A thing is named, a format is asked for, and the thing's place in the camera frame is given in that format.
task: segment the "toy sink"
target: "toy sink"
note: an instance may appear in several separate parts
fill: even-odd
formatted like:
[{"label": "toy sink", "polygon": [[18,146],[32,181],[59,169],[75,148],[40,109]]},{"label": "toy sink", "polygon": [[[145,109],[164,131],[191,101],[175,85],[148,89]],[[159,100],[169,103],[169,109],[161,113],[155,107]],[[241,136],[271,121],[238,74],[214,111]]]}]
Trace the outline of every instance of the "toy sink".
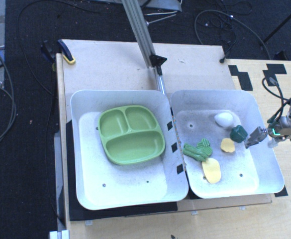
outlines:
[{"label": "toy sink", "polygon": [[[75,92],[78,201],[100,210],[180,201],[189,187],[201,198],[279,192],[284,179],[269,137],[248,149],[235,142],[233,153],[223,152],[220,143],[230,131],[214,121],[221,112],[231,113],[248,134],[265,127],[256,100],[241,90],[183,90],[170,100],[156,90]],[[196,145],[202,138],[220,164],[221,180],[215,184],[205,179],[201,162],[182,154],[185,143]],[[136,150],[139,155],[131,155]]]},{"label": "toy sink", "polygon": [[165,140],[153,113],[144,106],[123,106],[103,112],[98,129],[108,158],[118,165],[136,164],[162,154]]},{"label": "toy sink", "polygon": [[[80,90],[70,103],[76,191],[83,207],[100,210],[186,197],[189,185],[165,95]],[[136,150],[139,156],[131,159]]]}]

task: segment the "aluminum rail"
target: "aluminum rail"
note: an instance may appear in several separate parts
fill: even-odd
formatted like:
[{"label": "aluminum rail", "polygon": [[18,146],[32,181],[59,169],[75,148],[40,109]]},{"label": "aluminum rail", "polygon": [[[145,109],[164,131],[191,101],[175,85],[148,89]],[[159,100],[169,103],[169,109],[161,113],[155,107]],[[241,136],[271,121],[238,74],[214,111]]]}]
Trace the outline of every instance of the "aluminum rail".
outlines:
[{"label": "aluminum rail", "polygon": [[150,60],[151,55],[156,55],[148,25],[143,16],[138,0],[121,0],[127,17],[130,21],[136,41],[143,55],[146,66],[153,67],[155,71],[156,83],[158,89],[165,95],[165,85],[162,73],[159,73],[157,66],[153,65]]}]

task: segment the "black metal bracket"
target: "black metal bracket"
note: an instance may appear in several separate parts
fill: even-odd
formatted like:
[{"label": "black metal bracket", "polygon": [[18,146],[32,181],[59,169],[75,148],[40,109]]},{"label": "black metal bracket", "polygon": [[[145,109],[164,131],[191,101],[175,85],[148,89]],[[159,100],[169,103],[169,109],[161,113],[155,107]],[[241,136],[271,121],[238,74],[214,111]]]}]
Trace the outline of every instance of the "black metal bracket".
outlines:
[{"label": "black metal bracket", "polygon": [[40,50],[42,55],[48,62],[52,64],[56,62],[56,56],[47,40],[43,41],[42,45],[40,46]]},{"label": "black metal bracket", "polygon": [[274,31],[272,31],[264,40],[263,40],[263,42],[265,43],[265,42],[267,42],[271,37],[273,37],[273,35],[275,34],[275,33],[277,33],[279,30],[280,30],[280,28],[282,28],[282,26],[284,25],[284,24],[286,24],[288,21],[289,21],[289,19],[291,19],[291,14],[283,21],[283,22],[281,22],[281,24],[279,25],[279,26],[277,26],[276,27],[276,29],[274,30]]},{"label": "black metal bracket", "polygon": [[161,57],[161,56],[158,56],[158,55],[154,55],[152,54],[150,56],[150,61],[151,61],[151,64],[153,67],[156,67],[156,71],[157,71],[157,74],[162,76],[162,68],[161,68],[161,65],[163,65],[163,63],[167,60],[167,58],[165,57]]}]

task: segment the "white cable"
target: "white cable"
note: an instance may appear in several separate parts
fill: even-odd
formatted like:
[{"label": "white cable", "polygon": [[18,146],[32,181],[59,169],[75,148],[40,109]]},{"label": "white cable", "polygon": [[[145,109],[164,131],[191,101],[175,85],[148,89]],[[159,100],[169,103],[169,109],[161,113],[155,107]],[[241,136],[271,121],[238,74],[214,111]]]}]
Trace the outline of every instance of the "white cable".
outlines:
[{"label": "white cable", "polygon": [[169,11],[169,12],[157,12],[157,13],[148,13],[148,14],[144,14],[144,16],[152,16],[152,15],[164,15],[164,14],[173,14],[173,13],[177,13],[177,10],[174,11]]},{"label": "white cable", "polygon": [[8,131],[11,129],[11,127],[16,119],[16,104],[15,104],[15,99],[14,99],[14,89],[13,89],[13,84],[12,84],[12,80],[10,77],[10,73],[9,73],[8,68],[7,68],[7,66],[6,66],[6,64],[1,56],[0,56],[0,62],[4,66],[5,72],[7,74],[7,77],[8,77],[9,83],[10,83],[10,92],[11,92],[11,93],[8,93],[5,89],[0,88],[0,90],[4,91],[11,99],[10,119],[9,119],[9,123],[7,125],[6,130],[0,135],[0,142],[1,142],[2,139],[5,137],[5,135],[8,133]]}]

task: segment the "black carpet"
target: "black carpet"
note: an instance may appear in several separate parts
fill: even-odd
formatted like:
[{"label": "black carpet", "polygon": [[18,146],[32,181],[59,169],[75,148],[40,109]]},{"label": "black carpet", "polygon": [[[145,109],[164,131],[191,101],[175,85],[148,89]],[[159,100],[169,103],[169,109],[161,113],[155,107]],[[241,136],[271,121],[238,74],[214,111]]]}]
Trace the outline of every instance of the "black carpet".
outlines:
[{"label": "black carpet", "polygon": [[[291,60],[291,0],[184,0],[182,9],[172,18],[149,25],[153,42],[222,45],[227,57],[234,59],[275,59],[280,53]],[[205,10],[221,10],[233,19]],[[194,21],[200,13],[198,38]],[[160,17],[147,16],[146,20]],[[40,46],[48,40],[58,51],[56,41],[61,38],[135,41],[122,5],[6,0],[5,61],[13,81],[17,117],[0,143],[0,239],[42,239],[57,230],[50,201],[51,197],[55,208],[53,137],[58,130],[58,108],[51,94],[56,76]],[[9,82],[5,84],[10,90]],[[0,133],[9,115],[10,100],[0,92]]]}]

